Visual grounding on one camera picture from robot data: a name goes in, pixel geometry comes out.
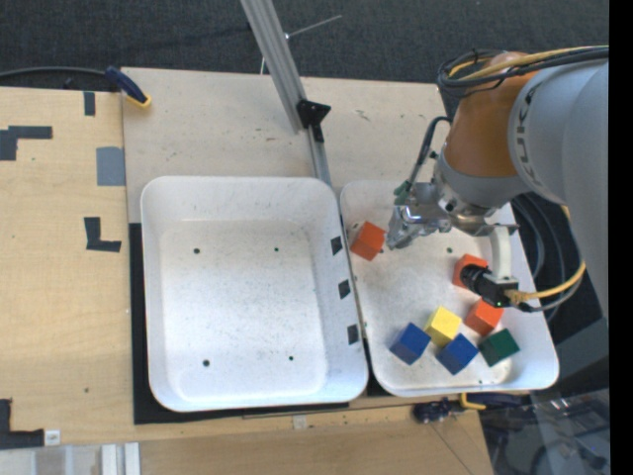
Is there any pale wood board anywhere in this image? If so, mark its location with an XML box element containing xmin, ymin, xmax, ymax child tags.
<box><xmin>121</xmin><ymin>66</ymin><xmax>533</xmax><ymax>421</ymax></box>

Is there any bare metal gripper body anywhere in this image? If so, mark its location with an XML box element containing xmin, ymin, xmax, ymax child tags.
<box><xmin>393</xmin><ymin>181</ymin><xmax>499</xmax><ymax>238</ymax></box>

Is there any yellow cube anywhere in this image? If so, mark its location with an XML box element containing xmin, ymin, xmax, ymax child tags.
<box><xmin>423</xmin><ymin>305</ymin><xmax>463</xmax><ymax>348</ymax></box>

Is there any blue cube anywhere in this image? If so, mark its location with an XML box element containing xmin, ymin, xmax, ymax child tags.
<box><xmin>388</xmin><ymin>322</ymin><xmax>432</xmax><ymax>366</ymax></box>
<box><xmin>434</xmin><ymin>332</ymin><xmax>481</xmax><ymax>376</ymax></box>

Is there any green cube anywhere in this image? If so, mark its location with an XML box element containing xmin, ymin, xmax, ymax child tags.
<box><xmin>477</xmin><ymin>328</ymin><xmax>521</xmax><ymax>368</ymax></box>

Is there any orange cube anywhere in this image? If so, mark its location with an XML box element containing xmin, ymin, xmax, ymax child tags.
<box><xmin>464</xmin><ymin>298</ymin><xmax>505</xmax><ymax>337</ymax></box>
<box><xmin>349</xmin><ymin>221</ymin><xmax>388</xmax><ymax>262</ymax></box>
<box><xmin>451</xmin><ymin>252</ymin><xmax>491</xmax><ymax>289</ymax></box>

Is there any white plastic tray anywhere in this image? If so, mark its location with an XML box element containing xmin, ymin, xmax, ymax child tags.
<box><xmin>338</xmin><ymin>179</ymin><xmax>561</xmax><ymax>399</ymax></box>
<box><xmin>139</xmin><ymin>175</ymin><xmax>370</xmax><ymax>414</ymax></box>

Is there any black cylinder on white bracket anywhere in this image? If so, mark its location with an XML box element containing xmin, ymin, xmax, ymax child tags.
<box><xmin>459</xmin><ymin>223</ymin><xmax>521</xmax><ymax>310</ymax></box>

